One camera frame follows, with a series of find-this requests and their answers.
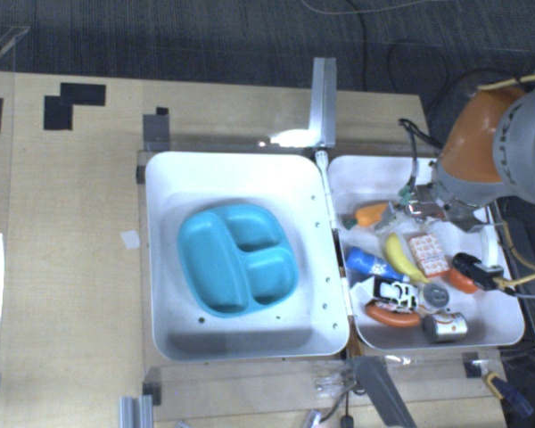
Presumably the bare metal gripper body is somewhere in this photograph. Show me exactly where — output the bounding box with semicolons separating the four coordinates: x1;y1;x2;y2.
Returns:
402;184;449;223

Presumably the orange carrot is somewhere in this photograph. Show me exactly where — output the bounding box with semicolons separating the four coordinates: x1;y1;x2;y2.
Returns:
342;202;391;231

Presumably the yellow banana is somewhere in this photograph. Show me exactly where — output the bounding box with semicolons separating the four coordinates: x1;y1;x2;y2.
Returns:
383;232;431;285

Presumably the orange and white carton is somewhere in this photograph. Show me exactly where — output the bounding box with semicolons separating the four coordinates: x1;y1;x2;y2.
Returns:
406;232;452;279

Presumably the blue bottle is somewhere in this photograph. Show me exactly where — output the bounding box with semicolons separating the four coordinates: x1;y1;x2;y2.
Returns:
344;246;412;284

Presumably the black and white carton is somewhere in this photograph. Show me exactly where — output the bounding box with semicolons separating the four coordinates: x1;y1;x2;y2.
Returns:
373;276;419;309

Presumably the orange round toy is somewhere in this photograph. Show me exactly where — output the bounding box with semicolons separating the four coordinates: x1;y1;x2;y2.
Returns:
449;267;480;295

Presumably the grey can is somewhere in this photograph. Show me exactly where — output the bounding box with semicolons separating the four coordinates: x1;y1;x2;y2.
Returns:
420;281;451;310

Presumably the orange sausage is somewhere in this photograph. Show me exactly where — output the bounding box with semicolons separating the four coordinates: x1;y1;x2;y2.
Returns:
365;302;423;328

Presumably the silver can with orange print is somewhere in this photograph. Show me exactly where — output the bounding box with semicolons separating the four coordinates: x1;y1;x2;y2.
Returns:
421;310;469;344

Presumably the white plastic tray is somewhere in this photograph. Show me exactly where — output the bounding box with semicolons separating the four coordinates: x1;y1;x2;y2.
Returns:
144;151;351;363
327;154;527;352

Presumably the blue divided plate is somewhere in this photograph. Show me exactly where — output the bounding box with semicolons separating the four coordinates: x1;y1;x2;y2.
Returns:
177;203;300;320

